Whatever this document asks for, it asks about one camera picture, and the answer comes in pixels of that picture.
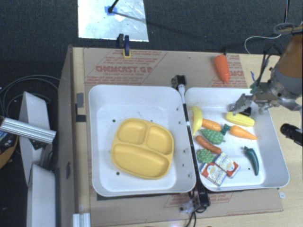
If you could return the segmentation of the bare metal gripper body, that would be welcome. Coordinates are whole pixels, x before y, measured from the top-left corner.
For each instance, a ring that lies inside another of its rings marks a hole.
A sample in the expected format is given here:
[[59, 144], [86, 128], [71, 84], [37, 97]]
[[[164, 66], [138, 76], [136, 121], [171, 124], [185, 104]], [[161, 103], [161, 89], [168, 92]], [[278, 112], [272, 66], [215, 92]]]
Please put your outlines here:
[[299, 97], [279, 82], [261, 82], [259, 85], [251, 85], [253, 101], [263, 110], [271, 107], [283, 106], [290, 111], [300, 111], [302, 105], [296, 102]]

